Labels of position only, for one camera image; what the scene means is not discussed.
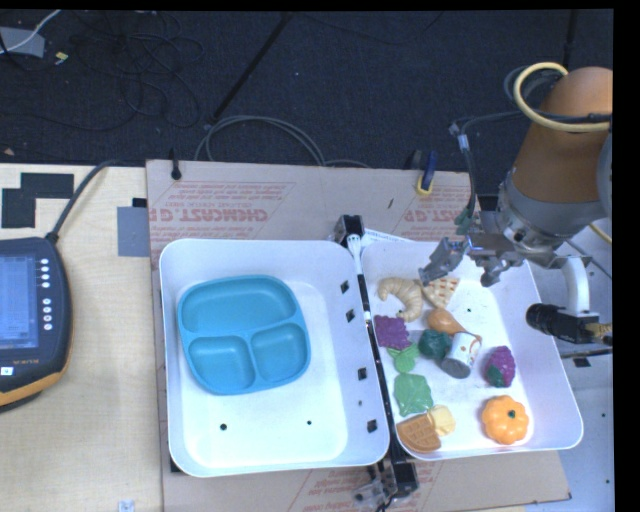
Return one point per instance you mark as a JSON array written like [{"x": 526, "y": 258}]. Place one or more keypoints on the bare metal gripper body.
[{"x": 495, "y": 247}]

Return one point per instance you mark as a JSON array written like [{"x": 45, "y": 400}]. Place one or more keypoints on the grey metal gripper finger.
[
  {"x": 442, "y": 260},
  {"x": 495, "y": 272}
]

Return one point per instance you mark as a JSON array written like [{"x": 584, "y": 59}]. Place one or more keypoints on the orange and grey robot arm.
[{"x": 560, "y": 150}]

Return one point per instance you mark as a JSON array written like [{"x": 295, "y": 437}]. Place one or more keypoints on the toy pizza slice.
[{"x": 442, "y": 290}]

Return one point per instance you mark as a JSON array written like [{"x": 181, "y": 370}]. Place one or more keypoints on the tan toy croissant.
[{"x": 407, "y": 295}]

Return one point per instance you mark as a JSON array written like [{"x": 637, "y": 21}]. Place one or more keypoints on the dark green toy broccoli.
[{"x": 433, "y": 342}]

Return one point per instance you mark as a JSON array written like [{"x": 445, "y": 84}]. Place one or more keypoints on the flat purple toy grapes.
[{"x": 391, "y": 332}]

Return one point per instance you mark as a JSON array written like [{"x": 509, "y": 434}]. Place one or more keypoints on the small white can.
[{"x": 462, "y": 355}]

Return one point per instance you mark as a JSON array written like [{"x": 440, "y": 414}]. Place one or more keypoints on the thin black and white rod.
[{"x": 367, "y": 310}]

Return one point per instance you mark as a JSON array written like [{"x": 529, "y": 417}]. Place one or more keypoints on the purple grapes with green leaf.
[{"x": 500, "y": 365}]

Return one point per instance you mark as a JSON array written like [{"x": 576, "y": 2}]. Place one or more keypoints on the small green toy leaf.
[{"x": 404, "y": 357}]

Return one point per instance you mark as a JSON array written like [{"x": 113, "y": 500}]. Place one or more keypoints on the white plastic tray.
[
  {"x": 540, "y": 400},
  {"x": 280, "y": 430}
]

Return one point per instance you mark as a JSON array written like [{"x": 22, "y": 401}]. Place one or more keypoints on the green toy lettuce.
[{"x": 411, "y": 395}]

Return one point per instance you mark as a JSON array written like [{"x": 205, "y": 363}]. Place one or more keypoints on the orange toy pumpkin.
[{"x": 505, "y": 420}]

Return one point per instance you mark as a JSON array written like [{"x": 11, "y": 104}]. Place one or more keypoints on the brown cardboard board red print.
[{"x": 300, "y": 205}]

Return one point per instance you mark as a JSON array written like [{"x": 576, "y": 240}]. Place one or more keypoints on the pale yellow toy food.
[{"x": 444, "y": 420}]

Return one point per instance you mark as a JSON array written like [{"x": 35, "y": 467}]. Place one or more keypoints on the orange toy waffle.
[{"x": 417, "y": 435}]

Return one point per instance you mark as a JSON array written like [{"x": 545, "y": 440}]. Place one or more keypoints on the blue divided plate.
[{"x": 240, "y": 330}]

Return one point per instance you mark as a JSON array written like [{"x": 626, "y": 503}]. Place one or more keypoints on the black cylinder on white bracket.
[{"x": 555, "y": 320}]

